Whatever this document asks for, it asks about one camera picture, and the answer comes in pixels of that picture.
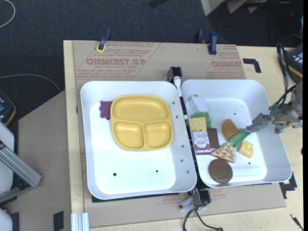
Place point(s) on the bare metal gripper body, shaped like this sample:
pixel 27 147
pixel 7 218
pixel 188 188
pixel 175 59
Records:
pixel 287 117

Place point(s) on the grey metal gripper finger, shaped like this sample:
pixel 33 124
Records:
pixel 257 123

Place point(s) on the green cylinder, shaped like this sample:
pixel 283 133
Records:
pixel 237 139

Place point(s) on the yellow cheese wedge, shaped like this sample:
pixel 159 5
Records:
pixel 246 149

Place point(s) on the orange waffle biscuit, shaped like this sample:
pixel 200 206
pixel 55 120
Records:
pixel 229 129

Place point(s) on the white plastic tray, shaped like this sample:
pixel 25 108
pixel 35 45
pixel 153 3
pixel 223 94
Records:
pixel 134 170
pixel 243 93

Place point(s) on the slice of pizza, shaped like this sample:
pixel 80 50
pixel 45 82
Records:
pixel 225 153

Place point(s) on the brown chocolate bar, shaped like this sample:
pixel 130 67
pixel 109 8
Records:
pixel 213 137

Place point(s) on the green lettuce leaf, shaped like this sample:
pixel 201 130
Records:
pixel 209 121

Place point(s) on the yellow cheese slice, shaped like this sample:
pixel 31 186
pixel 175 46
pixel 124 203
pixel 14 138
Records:
pixel 197 123

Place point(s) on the brown round biscuit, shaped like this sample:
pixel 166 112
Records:
pixel 220 171

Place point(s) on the clear plastic bottle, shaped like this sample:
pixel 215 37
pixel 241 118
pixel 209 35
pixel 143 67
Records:
pixel 198 103

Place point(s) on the thin black and white rod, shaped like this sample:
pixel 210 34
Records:
pixel 183 105

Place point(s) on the yellow divided plate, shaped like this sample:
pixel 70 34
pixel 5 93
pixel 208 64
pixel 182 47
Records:
pixel 139 109

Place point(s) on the brown cardboard board red print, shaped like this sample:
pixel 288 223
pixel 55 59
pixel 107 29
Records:
pixel 149 213

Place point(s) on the purple grapes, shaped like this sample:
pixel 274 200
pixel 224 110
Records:
pixel 104 109

